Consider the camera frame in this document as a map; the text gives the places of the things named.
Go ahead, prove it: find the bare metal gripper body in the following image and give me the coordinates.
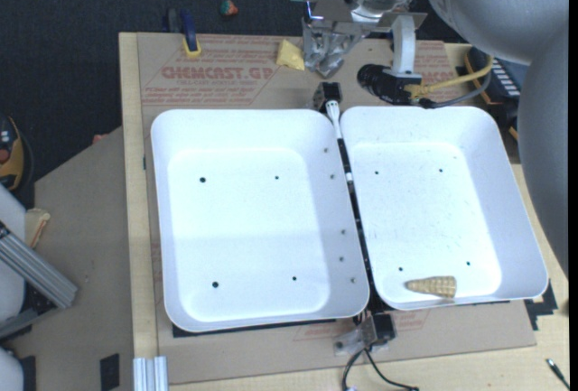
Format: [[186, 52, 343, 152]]
[[304, 0, 411, 38]]

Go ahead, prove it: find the yellow cheese wedge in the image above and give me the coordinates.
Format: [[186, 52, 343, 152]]
[[275, 39, 307, 72]]

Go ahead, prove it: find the brown cardboard board red print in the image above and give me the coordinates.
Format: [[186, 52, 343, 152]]
[[135, 32, 538, 386]]

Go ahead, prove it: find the thin black and white rod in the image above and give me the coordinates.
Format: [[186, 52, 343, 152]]
[[324, 99, 378, 316]]

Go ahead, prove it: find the white plastic tray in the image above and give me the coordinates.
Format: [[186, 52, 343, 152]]
[[149, 108, 372, 333], [338, 105, 550, 312]]

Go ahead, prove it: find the beige waffle cone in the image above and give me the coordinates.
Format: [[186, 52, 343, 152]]
[[403, 275, 458, 301]]

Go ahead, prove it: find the black block with thin wires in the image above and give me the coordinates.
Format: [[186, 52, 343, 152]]
[[312, 81, 343, 111], [332, 312, 397, 356]]

